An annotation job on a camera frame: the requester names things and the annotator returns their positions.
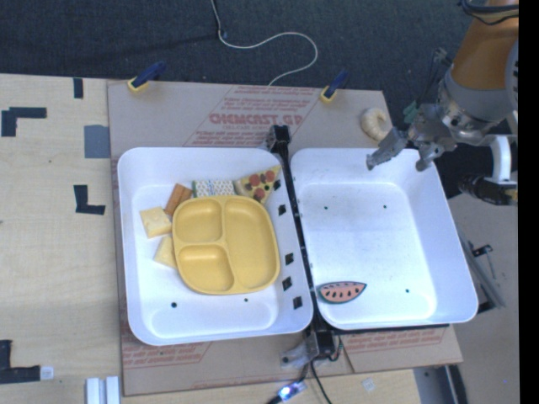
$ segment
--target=table surface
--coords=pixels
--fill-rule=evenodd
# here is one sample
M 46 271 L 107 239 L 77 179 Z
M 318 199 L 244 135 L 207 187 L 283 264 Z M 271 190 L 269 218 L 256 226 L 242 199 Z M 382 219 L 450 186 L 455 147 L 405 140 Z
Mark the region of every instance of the table surface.
M 121 376 L 110 160 L 84 155 L 83 128 L 108 125 L 107 81 L 0 75 L 1 110 L 46 107 L 0 138 L 0 339 L 11 365 L 54 368 L 53 380 L 0 385 L 1 402 L 84 402 L 84 381 Z M 73 186 L 104 215 L 75 214 Z M 368 384 L 375 388 L 370 390 Z M 411 369 L 323 378 L 333 402 L 419 403 Z M 266 402 L 281 385 L 159 394 L 151 402 Z M 313 380 L 300 402 L 323 402 Z M 148 402 L 147 396 L 122 402 Z

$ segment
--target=cardboard sheet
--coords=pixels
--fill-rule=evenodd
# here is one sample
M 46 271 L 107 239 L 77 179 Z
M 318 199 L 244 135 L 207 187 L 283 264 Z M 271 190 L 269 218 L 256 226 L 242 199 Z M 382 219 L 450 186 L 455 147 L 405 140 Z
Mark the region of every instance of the cardboard sheet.
M 294 348 L 302 335 L 164 347 L 139 342 L 129 328 L 125 305 L 116 175 L 119 157 L 138 146 L 260 146 L 272 125 L 289 126 L 291 155 L 312 146 L 376 147 L 376 142 L 361 130 L 360 117 L 369 108 L 387 112 L 383 94 L 343 90 L 338 91 L 332 103 L 325 104 L 318 98 L 321 91 L 316 88 L 151 82 L 143 92 L 133 93 L 125 82 L 109 83 L 126 396 L 293 380 L 299 371 L 281 368 L 280 354 Z M 343 343 L 344 356 L 335 363 L 321 365 L 319 375 L 347 375 L 462 360 L 452 327 L 346 335 Z

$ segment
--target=toy bread slice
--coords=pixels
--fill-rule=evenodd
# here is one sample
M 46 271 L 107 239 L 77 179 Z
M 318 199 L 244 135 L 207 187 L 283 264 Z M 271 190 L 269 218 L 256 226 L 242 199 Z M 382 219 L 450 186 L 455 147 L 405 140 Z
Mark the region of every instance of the toy bread slice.
M 367 285 L 355 281 L 327 283 L 318 289 L 320 297 L 332 304 L 343 304 L 357 298 Z
M 184 202 L 184 200 L 189 199 L 192 194 L 193 190 L 188 189 L 181 184 L 175 184 L 174 189 L 170 194 L 170 198 L 168 198 L 167 206 L 165 206 L 165 213 L 172 217 L 176 208 L 178 208 L 178 205 Z
M 236 193 L 264 204 L 278 181 L 277 174 L 279 171 L 280 165 L 276 165 L 234 181 Z

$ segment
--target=toy pizza slice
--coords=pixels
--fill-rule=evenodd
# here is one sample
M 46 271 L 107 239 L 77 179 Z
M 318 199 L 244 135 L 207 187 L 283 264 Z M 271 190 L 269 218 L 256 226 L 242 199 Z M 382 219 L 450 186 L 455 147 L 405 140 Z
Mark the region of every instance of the toy pizza slice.
M 252 173 L 234 181 L 234 189 L 237 194 L 248 196 L 264 204 L 279 181 L 276 179 L 279 171 L 280 165 L 276 165 L 262 172 Z
M 343 304 L 357 298 L 367 285 L 355 281 L 327 283 L 318 288 L 320 297 L 332 304 Z

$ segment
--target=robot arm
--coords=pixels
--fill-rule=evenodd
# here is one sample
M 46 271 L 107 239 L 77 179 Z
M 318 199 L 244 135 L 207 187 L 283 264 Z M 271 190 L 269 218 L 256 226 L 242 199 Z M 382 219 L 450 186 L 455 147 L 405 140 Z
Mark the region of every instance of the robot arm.
M 491 178 L 465 178 L 461 190 L 493 204 L 516 202 L 516 184 L 509 181 L 509 141 L 515 136 L 488 132 L 518 112 L 519 0 L 488 0 L 485 5 L 461 0 L 472 21 L 451 67 L 440 82 L 435 104 L 421 104 L 407 130 L 393 128 L 367 158 L 374 168 L 395 157 L 409 142 L 418 148 L 418 171 L 426 169 L 458 143 L 490 146 Z M 435 56 L 447 61 L 445 56 Z

